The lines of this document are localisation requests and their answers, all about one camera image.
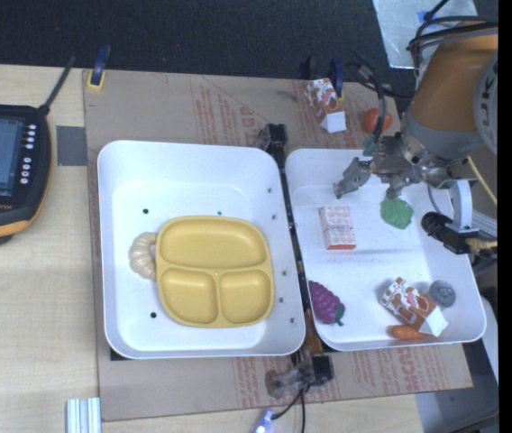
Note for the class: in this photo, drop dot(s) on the orange and white flat box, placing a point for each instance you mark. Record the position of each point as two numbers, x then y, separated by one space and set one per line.
337 227

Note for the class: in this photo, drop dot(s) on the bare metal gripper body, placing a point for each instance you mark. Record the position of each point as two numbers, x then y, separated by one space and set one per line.
400 160

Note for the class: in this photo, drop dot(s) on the white plastic tray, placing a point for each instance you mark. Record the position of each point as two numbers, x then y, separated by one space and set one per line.
373 264
193 174

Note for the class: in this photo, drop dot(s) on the yellow divided plate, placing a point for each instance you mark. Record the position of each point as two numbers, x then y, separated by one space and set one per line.
213 271

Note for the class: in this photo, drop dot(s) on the beige toy doughnut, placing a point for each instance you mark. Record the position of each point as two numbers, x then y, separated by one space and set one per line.
142 255

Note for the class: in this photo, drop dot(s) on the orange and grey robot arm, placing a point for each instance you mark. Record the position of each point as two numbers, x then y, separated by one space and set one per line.
447 88

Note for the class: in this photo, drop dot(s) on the thin black rod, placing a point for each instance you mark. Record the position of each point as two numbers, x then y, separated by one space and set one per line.
293 228

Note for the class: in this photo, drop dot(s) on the orange toy tomato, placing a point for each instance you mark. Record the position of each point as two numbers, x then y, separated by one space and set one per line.
371 120

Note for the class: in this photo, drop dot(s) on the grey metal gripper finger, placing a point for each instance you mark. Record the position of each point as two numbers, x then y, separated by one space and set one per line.
398 188
353 178

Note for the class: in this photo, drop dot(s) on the brown cardboard board red print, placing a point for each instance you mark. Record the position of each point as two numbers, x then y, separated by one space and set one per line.
161 106

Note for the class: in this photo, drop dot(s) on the small grey can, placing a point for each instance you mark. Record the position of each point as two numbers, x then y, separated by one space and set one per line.
442 293

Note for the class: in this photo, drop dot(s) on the purple toy grapes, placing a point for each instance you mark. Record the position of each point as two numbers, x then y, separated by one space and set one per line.
324 302

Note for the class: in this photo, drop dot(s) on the black cylinder on white bracket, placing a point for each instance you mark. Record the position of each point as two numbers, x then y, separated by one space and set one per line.
461 205

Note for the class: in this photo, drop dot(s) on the orange and white carton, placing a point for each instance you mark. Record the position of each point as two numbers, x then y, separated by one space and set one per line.
326 104
411 307

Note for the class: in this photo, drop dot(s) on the green toy lettuce leaf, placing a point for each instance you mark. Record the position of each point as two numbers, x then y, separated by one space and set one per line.
396 214

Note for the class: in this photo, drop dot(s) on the orange toy carrot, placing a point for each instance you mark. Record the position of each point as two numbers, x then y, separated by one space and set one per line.
402 332

